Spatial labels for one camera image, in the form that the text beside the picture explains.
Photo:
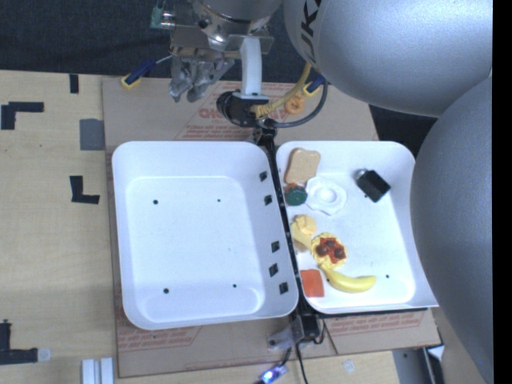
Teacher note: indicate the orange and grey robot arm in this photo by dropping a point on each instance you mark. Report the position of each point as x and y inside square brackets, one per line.
[400, 34]

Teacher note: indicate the yellow banana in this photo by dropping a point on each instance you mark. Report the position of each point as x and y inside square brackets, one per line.
[354, 283]

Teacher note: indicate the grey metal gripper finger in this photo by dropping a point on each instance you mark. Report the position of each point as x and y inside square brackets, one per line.
[202, 79]
[178, 79]

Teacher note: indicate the tan toast slice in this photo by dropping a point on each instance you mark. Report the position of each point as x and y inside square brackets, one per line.
[302, 166]

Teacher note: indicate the green doughnut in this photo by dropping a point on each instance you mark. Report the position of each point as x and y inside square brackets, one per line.
[296, 195]

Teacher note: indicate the black cylinder on white bracket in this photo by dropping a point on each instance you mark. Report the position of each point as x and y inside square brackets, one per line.
[251, 70]

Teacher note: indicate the pale yellow toy food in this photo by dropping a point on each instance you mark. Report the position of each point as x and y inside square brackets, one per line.
[302, 230]

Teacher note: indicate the white fried egg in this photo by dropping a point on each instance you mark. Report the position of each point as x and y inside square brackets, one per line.
[327, 195]

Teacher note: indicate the thin black rod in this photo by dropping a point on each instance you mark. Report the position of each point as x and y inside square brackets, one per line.
[285, 218]

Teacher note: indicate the white plastic tray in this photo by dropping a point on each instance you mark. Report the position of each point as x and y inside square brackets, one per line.
[376, 246]
[192, 234]

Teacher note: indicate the brown cardboard board red print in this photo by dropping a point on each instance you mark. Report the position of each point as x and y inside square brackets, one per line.
[152, 110]

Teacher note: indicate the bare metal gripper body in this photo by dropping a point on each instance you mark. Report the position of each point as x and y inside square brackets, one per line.
[188, 38]

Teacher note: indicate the orange cube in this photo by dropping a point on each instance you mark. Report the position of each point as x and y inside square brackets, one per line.
[313, 283]

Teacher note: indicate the black box with silver cap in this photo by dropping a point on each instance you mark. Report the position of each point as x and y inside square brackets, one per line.
[374, 185]

